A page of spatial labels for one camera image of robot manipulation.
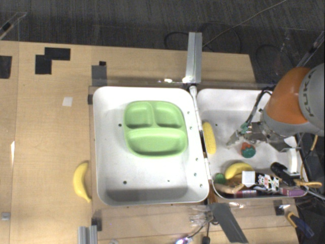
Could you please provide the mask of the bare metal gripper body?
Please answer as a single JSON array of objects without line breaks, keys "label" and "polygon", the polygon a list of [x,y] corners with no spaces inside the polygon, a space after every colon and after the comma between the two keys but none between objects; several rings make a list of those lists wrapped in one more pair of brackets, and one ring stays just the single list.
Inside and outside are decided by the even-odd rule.
[{"label": "bare metal gripper body", "polygon": [[249,141],[263,141],[269,144],[284,142],[286,138],[272,131],[266,123],[262,121],[251,122],[246,128],[242,129],[241,134]]}]

